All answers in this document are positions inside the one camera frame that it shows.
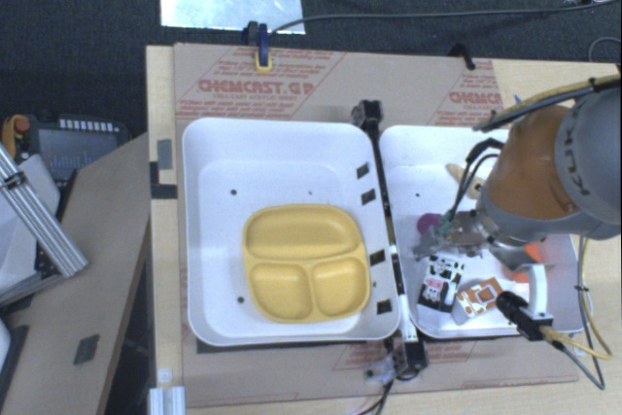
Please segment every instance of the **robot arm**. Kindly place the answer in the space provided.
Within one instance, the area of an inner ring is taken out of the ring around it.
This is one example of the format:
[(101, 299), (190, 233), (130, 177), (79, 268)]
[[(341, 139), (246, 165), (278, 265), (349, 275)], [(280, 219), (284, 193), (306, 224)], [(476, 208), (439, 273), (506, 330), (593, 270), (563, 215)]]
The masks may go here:
[(514, 270), (530, 260), (522, 248), (548, 234), (618, 235), (620, 80), (598, 89), (571, 109), (532, 104), (538, 109), (511, 128), (476, 210), (454, 210), (451, 224), (426, 234), (416, 255), (487, 248)]

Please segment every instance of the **orange object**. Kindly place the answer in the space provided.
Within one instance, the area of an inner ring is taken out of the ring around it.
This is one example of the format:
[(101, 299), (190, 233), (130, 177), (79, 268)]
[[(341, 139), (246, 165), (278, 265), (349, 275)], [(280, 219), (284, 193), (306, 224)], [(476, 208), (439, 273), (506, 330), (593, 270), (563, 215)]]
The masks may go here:
[(486, 181), (490, 200), (510, 215), (556, 220), (578, 208), (555, 166), (555, 138), (568, 109), (549, 106), (526, 115), (509, 132)]
[(20, 139), (29, 129), (30, 121), (26, 116), (13, 115), (4, 121), (2, 126), (2, 145), (11, 157), (15, 157), (17, 153), (16, 139)]
[[(537, 250), (537, 244), (535, 242), (532, 242), (531, 244), (527, 244), (525, 246), (525, 253), (527, 253), (528, 256), (530, 256), (536, 262), (538, 263), (542, 262), (540, 260), (540, 253)], [(526, 271), (517, 271), (517, 272), (512, 273), (512, 280), (514, 282), (518, 282), (519, 284), (529, 283), (529, 278), (527, 277)]]

